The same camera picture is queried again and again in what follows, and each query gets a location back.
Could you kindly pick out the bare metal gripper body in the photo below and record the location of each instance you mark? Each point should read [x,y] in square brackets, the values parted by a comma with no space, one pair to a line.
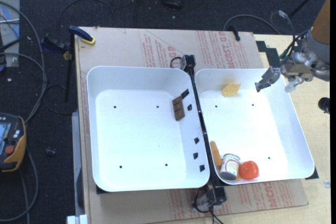
[302,66]

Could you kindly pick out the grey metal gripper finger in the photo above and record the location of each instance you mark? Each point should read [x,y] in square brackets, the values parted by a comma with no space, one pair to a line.
[292,85]
[267,78]

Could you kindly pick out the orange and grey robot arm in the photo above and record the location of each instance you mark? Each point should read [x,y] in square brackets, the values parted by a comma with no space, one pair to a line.
[321,26]

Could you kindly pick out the yellow cheese slice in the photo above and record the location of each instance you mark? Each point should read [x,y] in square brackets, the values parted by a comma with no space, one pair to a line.
[231,90]

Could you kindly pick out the white plastic tray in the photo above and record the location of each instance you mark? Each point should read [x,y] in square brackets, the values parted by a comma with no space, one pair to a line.
[249,128]
[136,136]

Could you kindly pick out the orange wedge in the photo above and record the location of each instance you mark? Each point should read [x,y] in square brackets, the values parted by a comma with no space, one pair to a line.
[215,152]

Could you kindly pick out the brown chocolate bar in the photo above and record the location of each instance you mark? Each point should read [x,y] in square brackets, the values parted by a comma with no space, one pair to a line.
[178,108]

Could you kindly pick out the red tomato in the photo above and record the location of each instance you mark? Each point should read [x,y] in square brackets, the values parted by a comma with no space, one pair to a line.
[249,170]

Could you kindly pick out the white can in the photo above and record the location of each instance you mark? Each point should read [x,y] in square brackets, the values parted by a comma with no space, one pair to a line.
[230,166]

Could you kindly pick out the brown cardboard board, red print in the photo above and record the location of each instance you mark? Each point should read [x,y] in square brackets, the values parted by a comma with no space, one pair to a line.
[147,47]

